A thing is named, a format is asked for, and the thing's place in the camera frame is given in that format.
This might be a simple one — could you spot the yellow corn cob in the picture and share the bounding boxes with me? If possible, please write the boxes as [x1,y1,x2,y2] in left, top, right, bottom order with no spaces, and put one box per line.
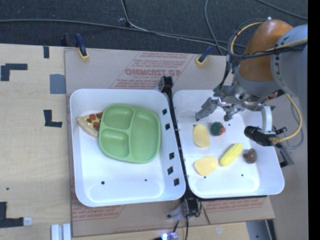
[219,142,244,167]

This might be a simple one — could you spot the black cylinder on white bracket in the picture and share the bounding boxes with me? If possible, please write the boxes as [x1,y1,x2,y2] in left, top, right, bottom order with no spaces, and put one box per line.
[243,105,277,147]

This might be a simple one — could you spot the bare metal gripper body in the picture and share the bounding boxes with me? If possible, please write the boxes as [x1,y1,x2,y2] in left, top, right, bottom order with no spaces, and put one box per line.
[216,85,271,112]

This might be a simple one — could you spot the white plastic tray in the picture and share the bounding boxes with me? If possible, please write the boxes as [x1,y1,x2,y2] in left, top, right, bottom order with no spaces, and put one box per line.
[172,89,286,200]
[69,88,187,208]

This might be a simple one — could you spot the pizza slice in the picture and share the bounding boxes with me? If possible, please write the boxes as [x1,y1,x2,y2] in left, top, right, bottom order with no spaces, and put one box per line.
[76,111,104,138]

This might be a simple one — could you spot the brown cardboard board red print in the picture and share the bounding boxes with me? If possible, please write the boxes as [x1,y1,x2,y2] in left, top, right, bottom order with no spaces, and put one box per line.
[63,47,276,238]

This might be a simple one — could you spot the green divided plate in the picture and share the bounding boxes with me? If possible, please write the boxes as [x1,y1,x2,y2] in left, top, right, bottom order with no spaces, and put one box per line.
[98,103,162,164]

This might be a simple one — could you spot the red and green tomato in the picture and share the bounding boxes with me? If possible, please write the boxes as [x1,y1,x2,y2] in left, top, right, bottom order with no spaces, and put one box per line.
[210,121,226,137]

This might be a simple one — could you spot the yellow potato chip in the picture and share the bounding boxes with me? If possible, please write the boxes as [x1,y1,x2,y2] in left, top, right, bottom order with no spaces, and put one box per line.
[192,123,211,149]
[194,156,219,177]

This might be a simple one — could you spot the black block with wires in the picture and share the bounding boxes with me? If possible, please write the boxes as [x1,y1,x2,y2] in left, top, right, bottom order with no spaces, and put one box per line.
[180,196,202,218]

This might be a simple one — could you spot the brown mushroom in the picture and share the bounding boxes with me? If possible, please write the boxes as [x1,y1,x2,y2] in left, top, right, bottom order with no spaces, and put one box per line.
[242,148,258,165]

